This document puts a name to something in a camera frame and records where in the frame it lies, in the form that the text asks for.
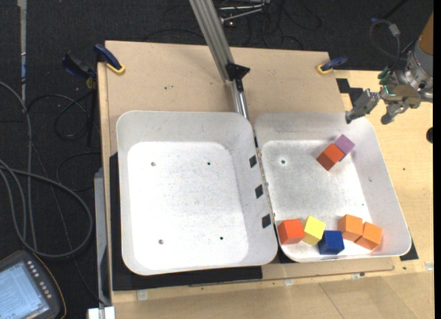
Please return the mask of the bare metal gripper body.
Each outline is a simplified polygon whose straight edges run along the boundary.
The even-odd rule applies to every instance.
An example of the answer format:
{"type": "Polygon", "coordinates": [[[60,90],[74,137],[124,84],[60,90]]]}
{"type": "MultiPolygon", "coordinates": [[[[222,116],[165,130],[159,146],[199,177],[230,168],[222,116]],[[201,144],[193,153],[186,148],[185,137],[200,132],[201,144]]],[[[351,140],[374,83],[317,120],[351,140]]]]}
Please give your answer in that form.
{"type": "Polygon", "coordinates": [[[424,70],[385,68],[380,73],[380,85],[380,98],[387,103],[417,108],[423,102],[433,102],[433,77],[424,70]]]}

